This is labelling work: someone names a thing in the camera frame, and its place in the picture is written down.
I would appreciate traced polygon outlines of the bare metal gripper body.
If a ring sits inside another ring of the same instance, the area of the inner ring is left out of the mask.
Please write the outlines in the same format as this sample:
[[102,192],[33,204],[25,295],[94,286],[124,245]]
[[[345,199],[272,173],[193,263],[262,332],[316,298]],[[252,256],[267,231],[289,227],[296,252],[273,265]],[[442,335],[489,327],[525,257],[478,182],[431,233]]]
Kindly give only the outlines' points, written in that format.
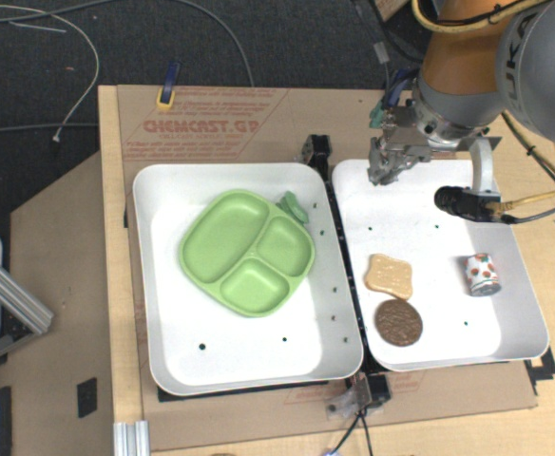
[[371,138],[369,162],[429,162],[437,153],[467,150],[487,125],[486,114],[475,109],[449,106],[440,112],[428,104],[378,104],[370,127],[380,134]]

